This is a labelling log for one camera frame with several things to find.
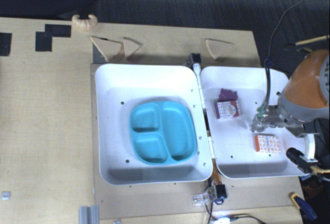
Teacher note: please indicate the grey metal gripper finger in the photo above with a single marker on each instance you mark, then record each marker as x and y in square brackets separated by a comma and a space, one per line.
[255, 124]
[265, 122]

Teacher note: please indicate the thin black and white rod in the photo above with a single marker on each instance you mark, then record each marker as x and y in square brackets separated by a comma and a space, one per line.
[201, 94]

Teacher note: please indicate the white plastic tray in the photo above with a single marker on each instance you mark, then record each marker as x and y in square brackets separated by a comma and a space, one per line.
[113, 125]
[239, 163]

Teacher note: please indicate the pale wooden triangle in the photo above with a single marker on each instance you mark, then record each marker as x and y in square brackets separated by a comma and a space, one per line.
[130, 46]
[216, 48]
[105, 46]

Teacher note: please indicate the beige toy croissant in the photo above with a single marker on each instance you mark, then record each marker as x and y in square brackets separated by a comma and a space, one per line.
[83, 24]

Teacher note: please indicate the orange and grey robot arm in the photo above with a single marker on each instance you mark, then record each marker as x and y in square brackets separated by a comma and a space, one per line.
[306, 81]

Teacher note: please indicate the blue divided plate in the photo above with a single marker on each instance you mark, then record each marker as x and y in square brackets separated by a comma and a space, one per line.
[178, 130]

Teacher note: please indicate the maroon and white carton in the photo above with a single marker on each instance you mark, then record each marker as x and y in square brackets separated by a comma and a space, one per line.
[228, 109]

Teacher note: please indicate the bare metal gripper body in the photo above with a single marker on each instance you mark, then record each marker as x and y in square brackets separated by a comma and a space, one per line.
[279, 117]

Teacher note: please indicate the black cylinder on white bracket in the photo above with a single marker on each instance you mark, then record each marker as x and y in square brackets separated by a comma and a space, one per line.
[297, 157]

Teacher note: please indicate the small white square block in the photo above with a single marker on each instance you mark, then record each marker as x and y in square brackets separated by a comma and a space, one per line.
[6, 195]

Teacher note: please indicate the orange and white carton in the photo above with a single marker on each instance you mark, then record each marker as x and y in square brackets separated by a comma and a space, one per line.
[268, 143]

